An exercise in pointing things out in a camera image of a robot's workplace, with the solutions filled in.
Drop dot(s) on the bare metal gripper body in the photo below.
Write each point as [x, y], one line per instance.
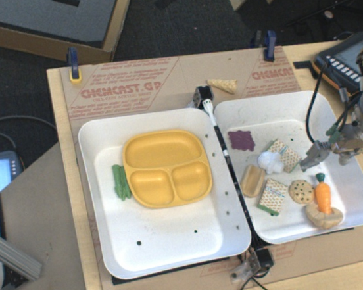
[350, 146]

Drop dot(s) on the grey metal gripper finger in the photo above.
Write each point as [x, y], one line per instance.
[345, 159]
[315, 156]

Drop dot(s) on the green and orange patterned packet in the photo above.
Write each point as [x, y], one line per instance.
[273, 196]
[289, 156]

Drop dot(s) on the white plastic tray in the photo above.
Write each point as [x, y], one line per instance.
[350, 191]
[167, 239]

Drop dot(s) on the chocolate chip biscuit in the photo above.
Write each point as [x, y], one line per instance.
[301, 192]

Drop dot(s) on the orange carrot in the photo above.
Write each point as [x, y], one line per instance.
[323, 194]

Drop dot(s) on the white cauliflower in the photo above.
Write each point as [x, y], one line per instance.
[270, 162]

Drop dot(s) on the tan bread bun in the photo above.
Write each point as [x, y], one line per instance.
[252, 181]

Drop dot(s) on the purple grapes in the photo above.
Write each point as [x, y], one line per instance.
[241, 140]

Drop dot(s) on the thin black and white rod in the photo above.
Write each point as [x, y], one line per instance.
[226, 155]

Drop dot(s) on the beige ice cream cone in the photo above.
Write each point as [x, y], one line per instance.
[225, 85]

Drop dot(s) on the yellow divided plate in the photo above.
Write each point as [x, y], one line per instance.
[164, 150]

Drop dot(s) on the brown cardboard board red print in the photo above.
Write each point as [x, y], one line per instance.
[166, 76]

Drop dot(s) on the green asparagus bunch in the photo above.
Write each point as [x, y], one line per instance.
[120, 182]

